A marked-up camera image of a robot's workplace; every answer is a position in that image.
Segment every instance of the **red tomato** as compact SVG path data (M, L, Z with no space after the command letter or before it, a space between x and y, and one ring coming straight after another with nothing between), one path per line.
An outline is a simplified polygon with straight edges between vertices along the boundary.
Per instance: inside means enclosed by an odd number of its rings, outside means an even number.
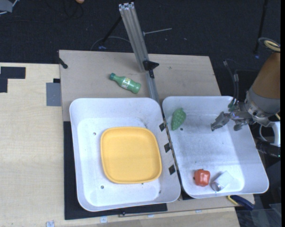
M194 173L194 180L196 185L205 187L209 183L209 178L210 178L210 172L203 170L203 169L198 169Z

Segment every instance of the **table top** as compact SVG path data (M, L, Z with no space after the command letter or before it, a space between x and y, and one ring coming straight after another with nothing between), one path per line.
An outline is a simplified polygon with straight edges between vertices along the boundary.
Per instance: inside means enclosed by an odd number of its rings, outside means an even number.
M0 63L0 68L26 68L25 79L8 79L8 92L0 93L0 226L44 226L48 221L66 227L102 221L116 222L114 226L200 226L200 223L240 226L233 204L226 197L185 201L179 198L167 204L167 212L150 215L65 220L63 121L69 119L70 102L85 96L129 96L127 90L117 85L106 85L107 81L103 87L96 87L104 80L101 71L105 76L111 72L131 73L135 81L144 78L138 66L135 68L132 53L60 51L60 57L69 65L66 70L58 64ZM160 64L154 71L160 100L167 96L220 95L208 57L155 54L149 57ZM100 64L103 66L96 70L95 65ZM81 78L81 83L70 80L75 77ZM47 106L46 83L59 78L62 106ZM85 83L90 83L94 90ZM145 86L137 96L148 96ZM252 194L244 197L254 201Z

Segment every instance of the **yellow plate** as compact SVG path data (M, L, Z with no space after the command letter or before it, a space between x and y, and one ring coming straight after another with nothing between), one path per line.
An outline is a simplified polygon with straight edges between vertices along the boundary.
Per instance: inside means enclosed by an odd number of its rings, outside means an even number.
M145 183L162 171L155 135L146 128L109 128L101 135L104 173L114 183Z

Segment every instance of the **black clamp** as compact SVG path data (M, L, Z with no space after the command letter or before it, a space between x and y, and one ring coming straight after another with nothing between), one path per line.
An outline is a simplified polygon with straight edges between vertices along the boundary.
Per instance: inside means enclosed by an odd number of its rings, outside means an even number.
M159 63L147 61L147 60L143 61L142 63L143 63L144 69L149 71L150 77L155 78L153 69L155 69L157 66L159 66Z

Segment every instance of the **white tray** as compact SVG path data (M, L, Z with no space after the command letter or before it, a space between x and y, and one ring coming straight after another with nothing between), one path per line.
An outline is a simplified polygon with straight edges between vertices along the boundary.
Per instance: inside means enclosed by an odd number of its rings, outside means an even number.
M169 140L159 104L150 98L80 98L70 105L77 194L80 205L88 211L167 203L179 198L181 187L172 151L165 152ZM117 184L104 174L100 137L111 127L145 127L156 136L162 173L154 181Z
M163 111L175 153L184 191L193 198L266 192L268 178L248 125L234 131L230 120L211 131L210 124L224 111L228 112L229 96L171 96L163 101ZM184 123L172 131L173 112L183 108ZM210 183L224 171L234 180L219 192L210 184L197 186L193 174L198 169L211 173Z

